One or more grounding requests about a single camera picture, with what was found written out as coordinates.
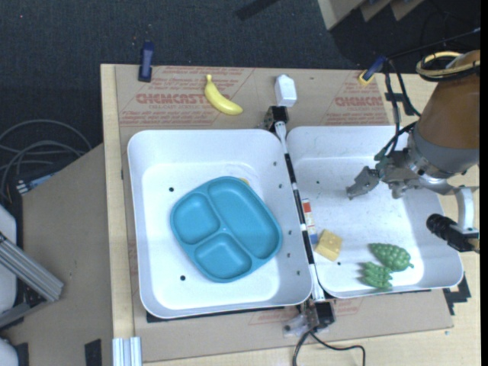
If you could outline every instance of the white tray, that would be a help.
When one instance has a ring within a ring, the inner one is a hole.
[[[370,242],[405,248],[415,268],[394,273],[389,292],[421,291],[455,286],[463,277],[461,258],[426,227],[427,218],[443,214],[438,196],[429,190],[408,190],[401,199],[380,183],[366,195],[349,200],[345,189],[390,140],[393,127],[298,127],[287,137],[302,199],[310,199],[317,234],[328,229],[342,237],[335,262],[314,252],[319,282],[334,297],[348,298],[384,291],[363,285],[361,263],[377,262]],[[397,149],[406,145],[406,134]]]
[[[154,316],[299,304],[311,292],[293,191],[276,136],[264,130],[146,130],[127,148],[140,296]],[[230,283],[206,278],[173,236],[169,215],[184,194],[220,176],[245,178],[281,226],[277,255]]]

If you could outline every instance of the yellow sponge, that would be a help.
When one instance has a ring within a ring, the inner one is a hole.
[[[315,246],[315,252],[334,262],[339,257],[341,245],[342,239],[339,236],[328,230],[323,230],[319,242]]]

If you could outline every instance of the blue connector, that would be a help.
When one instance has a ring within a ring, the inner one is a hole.
[[[373,76],[375,73],[381,72],[383,69],[383,63],[387,60],[385,56],[379,56],[376,58],[376,61],[374,61],[373,65],[371,65],[370,69],[367,69],[363,71],[359,77],[358,81],[365,87],[368,85],[371,80],[373,79]]]
[[[139,81],[151,82],[153,68],[151,68],[151,59],[154,54],[154,43],[150,40],[144,42],[140,51]]]

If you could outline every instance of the yellow banana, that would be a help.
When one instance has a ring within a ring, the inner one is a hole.
[[[218,111],[228,115],[238,115],[242,113],[242,108],[225,98],[212,82],[212,75],[207,75],[207,84],[205,85],[205,98],[212,104]]]

